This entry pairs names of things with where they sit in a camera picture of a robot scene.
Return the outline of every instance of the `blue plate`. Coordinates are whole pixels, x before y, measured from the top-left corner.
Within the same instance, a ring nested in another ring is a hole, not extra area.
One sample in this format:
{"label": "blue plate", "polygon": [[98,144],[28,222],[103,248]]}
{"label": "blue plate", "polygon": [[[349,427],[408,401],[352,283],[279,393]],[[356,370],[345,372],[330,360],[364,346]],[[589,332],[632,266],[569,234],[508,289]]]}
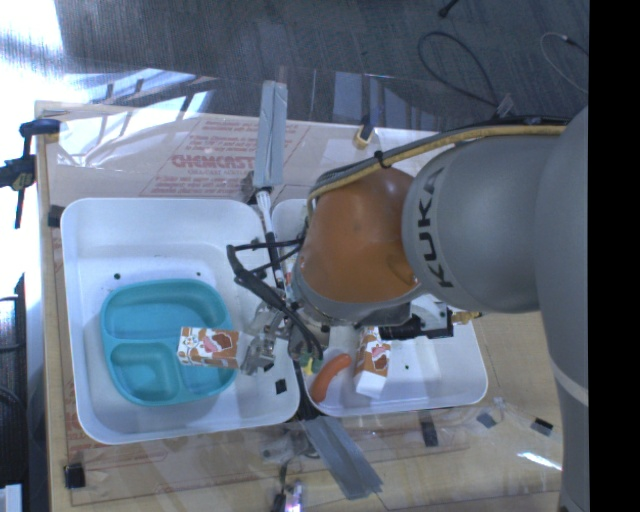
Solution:
{"label": "blue plate", "polygon": [[180,328],[232,329],[220,294],[194,279],[123,286],[102,305],[100,329],[111,378],[140,405],[173,405],[216,395],[237,370],[185,366],[177,358]]}

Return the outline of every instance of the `yellow cable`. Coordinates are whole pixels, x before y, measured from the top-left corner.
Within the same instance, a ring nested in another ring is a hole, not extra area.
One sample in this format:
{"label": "yellow cable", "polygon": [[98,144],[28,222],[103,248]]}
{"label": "yellow cable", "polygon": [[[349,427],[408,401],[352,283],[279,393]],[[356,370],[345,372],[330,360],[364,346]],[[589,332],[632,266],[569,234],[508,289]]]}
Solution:
{"label": "yellow cable", "polygon": [[396,155],[392,155],[388,158],[385,158],[383,162],[376,162],[371,164],[360,171],[346,176],[345,178],[336,180],[332,183],[328,183],[322,187],[317,188],[312,191],[307,197],[307,213],[309,216],[309,220],[311,220],[311,216],[313,215],[313,200],[316,197],[321,196],[322,194],[326,194],[331,190],[335,190],[336,188],[344,187],[349,183],[353,183],[354,181],[359,180],[360,178],[364,178],[369,174],[376,172],[382,169],[381,163],[385,166],[391,166],[396,162],[400,162],[402,160],[406,160],[408,158],[412,158],[417,155],[421,155],[428,151],[433,151],[434,149],[441,148],[448,144],[456,144],[458,142],[462,142],[470,139],[479,139],[483,137],[496,137],[501,135],[560,135],[564,131],[564,126],[487,126],[481,128],[471,128],[467,131],[456,133],[450,135],[448,137],[443,137],[437,139],[435,141],[426,142],[421,146],[416,146],[415,148],[408,149]]}

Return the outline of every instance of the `black clamp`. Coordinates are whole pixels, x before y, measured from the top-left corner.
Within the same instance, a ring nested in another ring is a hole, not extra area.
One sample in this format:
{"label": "black clamp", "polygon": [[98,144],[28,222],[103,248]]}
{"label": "black clamp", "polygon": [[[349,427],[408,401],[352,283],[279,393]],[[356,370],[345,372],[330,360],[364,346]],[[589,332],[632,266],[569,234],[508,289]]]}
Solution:
{"label": "black clamp", "polygon": [[0,167],[0,188],[11,187],[18,192],[15,229],[20,228],[24,190],[33,185],[36,180],[36,163],[35,155],[31,154],[31,139],[36,135],[59,132],[60,121],[57,119],[36,119],[23,123],[20,125],[20,135],[24,138],[22,156],[12,160],[5,160],[5,165]]}

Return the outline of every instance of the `brown and white carton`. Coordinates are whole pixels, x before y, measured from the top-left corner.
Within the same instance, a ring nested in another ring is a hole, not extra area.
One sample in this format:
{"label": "brown and white carton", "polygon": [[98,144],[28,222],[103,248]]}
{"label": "brown and white carton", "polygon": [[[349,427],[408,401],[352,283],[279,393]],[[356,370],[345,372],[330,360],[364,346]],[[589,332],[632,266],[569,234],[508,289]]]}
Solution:
{"label": "brown and white carton", "polygon": [[353,373],[357,393],[380,398],[387,381],[390,356],[391,345],[380,338],[377,327],[360,329]]}
{"label": "brown and white carton", "polygon": [[240,333],[207,327],[183,327],[178,343],[178,359],[190,366],[239,368]]}

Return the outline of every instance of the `orange sausage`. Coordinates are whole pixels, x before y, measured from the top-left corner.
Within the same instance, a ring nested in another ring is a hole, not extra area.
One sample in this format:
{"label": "orange sausage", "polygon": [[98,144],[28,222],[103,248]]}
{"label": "orange sausage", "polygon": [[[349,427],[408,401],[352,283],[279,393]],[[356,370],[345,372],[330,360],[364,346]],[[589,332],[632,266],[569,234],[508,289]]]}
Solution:
{"label": "orange sausage", "polygon": [[318,375],[316,375],[313,384],[311,384],[311,399],[316,403],[322,402],[327,397],[327,389],[331,379],[340,370],[348,368],[349,365],[351,365],[351,356],[349,354],[339,354],[331,361],[326,362],[318,372]]}

